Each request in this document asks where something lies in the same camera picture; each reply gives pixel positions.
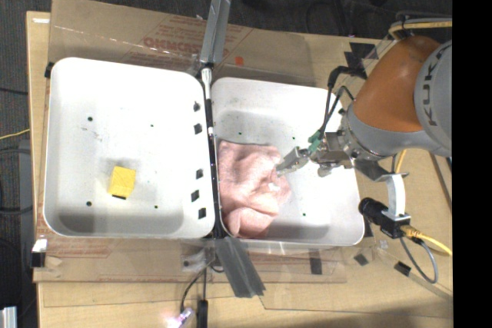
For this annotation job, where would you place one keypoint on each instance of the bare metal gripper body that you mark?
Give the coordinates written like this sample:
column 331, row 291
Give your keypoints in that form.
column 335, row 153

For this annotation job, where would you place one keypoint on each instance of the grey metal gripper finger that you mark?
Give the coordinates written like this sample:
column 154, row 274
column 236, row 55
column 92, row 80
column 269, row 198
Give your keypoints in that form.
column 296, row 156
column 287, row 167

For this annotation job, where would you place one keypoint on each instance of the pink cloth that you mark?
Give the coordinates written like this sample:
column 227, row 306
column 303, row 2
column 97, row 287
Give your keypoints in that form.
column 250, row 188

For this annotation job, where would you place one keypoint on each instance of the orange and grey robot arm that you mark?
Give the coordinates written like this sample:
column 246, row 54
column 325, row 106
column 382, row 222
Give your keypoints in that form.
column 392, row 88

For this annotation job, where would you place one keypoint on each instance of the white plastic tray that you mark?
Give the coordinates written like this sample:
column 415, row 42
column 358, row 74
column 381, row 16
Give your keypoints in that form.
column 319, row 199
column 127, row 150

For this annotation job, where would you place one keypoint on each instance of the thin black and white rod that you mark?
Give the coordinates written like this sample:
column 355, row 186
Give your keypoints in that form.
column 209, row 119

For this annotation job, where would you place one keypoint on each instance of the yellow cube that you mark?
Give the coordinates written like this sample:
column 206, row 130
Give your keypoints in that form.
column 122, row 181

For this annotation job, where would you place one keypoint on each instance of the brown cardboard board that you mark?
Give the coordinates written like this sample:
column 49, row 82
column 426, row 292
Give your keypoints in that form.
column 115, row 34

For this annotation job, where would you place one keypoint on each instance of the black cylinder on white bracket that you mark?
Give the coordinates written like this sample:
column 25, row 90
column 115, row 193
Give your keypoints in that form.
column 384, row 217

